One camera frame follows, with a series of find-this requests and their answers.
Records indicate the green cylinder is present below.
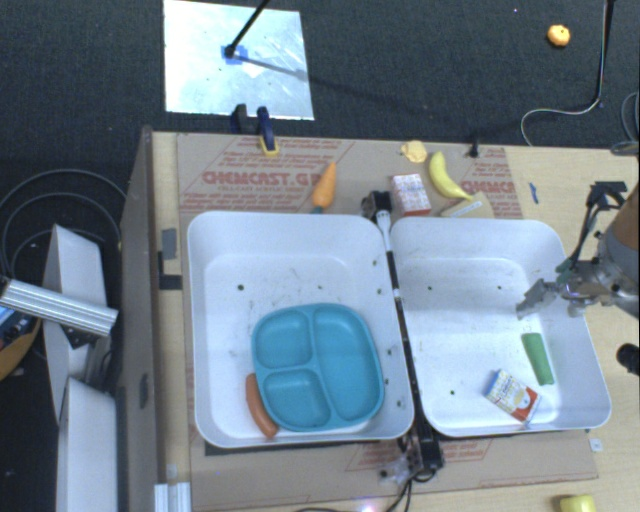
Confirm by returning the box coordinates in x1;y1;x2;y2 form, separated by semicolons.
520;331;556;387

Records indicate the yellow banana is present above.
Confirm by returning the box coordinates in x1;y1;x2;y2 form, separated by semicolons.
427;150;475;202

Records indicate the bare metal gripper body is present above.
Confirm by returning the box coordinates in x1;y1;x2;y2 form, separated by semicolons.
553;259;640;318

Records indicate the orange sausage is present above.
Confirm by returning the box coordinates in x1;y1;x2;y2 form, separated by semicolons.
244;372;280;441

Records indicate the white plastic tray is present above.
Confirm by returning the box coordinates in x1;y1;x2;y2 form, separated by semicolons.
389;215;613;439
186;210;417;450

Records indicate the pale yellow biscuit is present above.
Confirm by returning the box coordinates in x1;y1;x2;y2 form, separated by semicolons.
400;139;429;164

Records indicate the red and white carton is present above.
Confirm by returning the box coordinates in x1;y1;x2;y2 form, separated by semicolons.
390;172;433;218
482;368;543;428

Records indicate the beige flat packet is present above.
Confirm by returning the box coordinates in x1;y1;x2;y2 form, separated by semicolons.
439;191;497;220

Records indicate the thin black and white rod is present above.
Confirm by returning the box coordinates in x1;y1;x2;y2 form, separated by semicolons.
376;209;429;443

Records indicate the orange carrot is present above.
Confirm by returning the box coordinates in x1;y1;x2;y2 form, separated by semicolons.
310;160;338;216

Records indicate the yellow cube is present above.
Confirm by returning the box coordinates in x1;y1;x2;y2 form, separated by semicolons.
558;493;596;512

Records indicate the brown cardboard board red print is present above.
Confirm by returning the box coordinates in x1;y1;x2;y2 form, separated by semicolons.
175;131;600;512

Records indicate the blue divided plate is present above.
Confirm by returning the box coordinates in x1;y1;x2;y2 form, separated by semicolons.
250;302;386;433

